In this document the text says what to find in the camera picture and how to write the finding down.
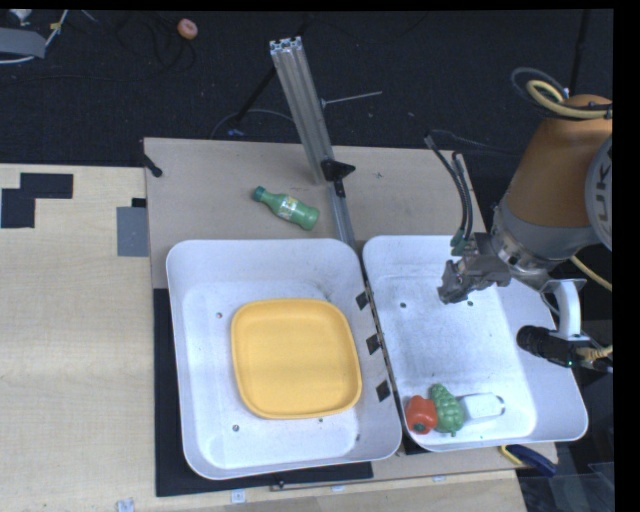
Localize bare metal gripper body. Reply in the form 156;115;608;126
458;233;553;292

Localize white plastic tray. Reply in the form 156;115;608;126
165;237;404;482
361;234;590;453

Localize white plastic bottle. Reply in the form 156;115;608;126
456;392;507;422

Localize green toy grapes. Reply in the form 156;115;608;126
428;382;467;438

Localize red toy pepper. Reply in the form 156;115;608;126
403;394;440;436

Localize green plastic bottle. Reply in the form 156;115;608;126
250;185;321;232

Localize yellow plate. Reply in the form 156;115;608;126
229;297;364;421

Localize pale brown flat board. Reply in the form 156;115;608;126
143;137;560;492

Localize black cylinder on white bracket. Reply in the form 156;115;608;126
515;277;609;370

